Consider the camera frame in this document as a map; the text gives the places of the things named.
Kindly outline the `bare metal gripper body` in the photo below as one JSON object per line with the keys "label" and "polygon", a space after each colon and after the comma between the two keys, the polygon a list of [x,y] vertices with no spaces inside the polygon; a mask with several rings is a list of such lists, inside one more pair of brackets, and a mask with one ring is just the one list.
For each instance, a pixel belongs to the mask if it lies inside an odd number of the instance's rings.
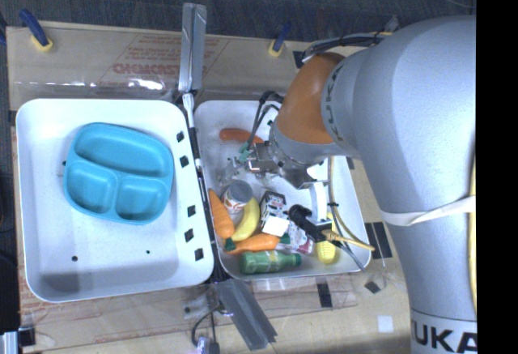
{"label": "bare metal gripper body", "polygon": [[270,143],[254,143],[249,149],[246,161],[246,169],[248,172],[258,176],[265,176],[268,173],[279,173],[284,166],[285,161],[274,155],[270,147]]}

